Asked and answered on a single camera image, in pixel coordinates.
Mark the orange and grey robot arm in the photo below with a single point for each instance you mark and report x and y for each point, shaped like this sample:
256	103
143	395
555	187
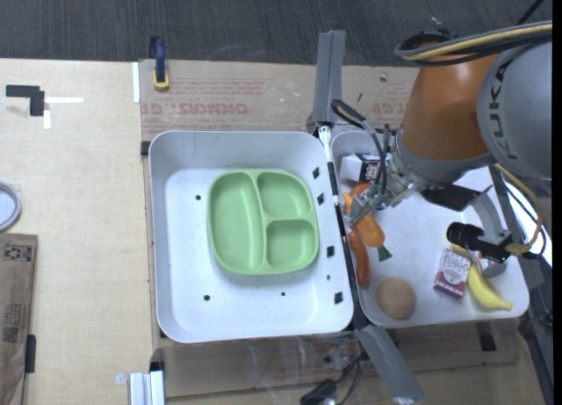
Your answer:
443	104

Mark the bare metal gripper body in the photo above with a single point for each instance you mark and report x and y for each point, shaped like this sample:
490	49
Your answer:
401	185

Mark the white plastic tray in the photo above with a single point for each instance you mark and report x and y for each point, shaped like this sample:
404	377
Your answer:
184	262
417	245

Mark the pink and white carton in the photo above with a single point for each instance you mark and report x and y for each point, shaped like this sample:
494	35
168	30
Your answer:
452	273

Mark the thin black and white rod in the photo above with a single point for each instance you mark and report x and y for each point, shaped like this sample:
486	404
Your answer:
332	175

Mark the orange carrot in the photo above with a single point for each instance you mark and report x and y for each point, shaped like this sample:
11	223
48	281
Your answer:
373	232

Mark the green divided plate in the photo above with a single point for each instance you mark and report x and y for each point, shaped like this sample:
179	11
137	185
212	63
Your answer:
237	223

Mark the brown cardboard board red print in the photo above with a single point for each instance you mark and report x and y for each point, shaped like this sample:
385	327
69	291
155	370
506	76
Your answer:
219	104

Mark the brown paper bag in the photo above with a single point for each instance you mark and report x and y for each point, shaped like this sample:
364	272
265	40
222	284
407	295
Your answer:
15	306

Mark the yellow banana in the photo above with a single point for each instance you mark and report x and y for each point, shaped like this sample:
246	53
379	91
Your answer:
483	291

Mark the black cylinder on white bracket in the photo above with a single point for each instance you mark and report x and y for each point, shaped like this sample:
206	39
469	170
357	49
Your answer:
465	234

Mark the tan round bread bun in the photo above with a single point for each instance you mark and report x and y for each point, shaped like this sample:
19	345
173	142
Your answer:
395	298

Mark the white and black carton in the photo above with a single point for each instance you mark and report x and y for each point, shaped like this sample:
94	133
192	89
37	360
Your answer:
353	166

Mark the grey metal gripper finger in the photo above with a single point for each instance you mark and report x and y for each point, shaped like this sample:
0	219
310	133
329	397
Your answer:
365	216
356	207

